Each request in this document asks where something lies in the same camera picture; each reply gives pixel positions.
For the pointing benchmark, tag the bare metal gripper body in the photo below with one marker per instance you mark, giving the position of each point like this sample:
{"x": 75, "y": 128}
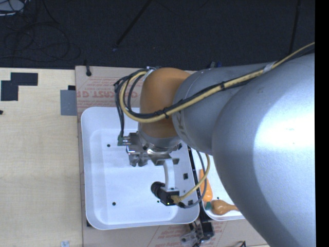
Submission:
{"x": 137, "y": 145}

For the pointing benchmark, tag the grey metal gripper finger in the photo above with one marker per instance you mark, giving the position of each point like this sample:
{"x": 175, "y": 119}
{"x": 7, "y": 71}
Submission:
{"x": 134, "y": 161}
{"x": 143, "y": 161}

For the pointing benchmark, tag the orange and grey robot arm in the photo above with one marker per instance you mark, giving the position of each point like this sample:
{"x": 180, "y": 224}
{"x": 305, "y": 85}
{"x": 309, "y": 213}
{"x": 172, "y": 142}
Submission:
{"x": 231, "y": 138}

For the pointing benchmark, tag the white plastic tray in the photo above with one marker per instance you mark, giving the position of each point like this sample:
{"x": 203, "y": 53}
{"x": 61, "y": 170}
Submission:
{"x": 123, "y": 179}
{"x": 218, "y": 189}

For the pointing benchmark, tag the thin black rod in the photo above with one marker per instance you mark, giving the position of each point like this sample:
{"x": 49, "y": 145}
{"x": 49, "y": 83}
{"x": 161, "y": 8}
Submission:
{"x": 193, "y": 168}

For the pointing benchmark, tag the brown cardboard board red print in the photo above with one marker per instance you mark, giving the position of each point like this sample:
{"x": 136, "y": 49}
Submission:
{"x": 102, "y": 91}

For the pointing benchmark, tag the orange carrot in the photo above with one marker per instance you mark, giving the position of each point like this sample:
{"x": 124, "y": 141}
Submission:
{"x": 207, "y": 190}

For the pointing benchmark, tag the orange pear-shaped toy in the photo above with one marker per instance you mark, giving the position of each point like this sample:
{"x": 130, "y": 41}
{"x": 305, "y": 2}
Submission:
{"x": 221, "y": 207}

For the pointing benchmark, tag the black cylinder on white bracket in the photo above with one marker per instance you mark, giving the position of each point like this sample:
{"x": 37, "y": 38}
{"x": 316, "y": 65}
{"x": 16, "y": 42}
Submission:
{"x": 169, "y": 193}

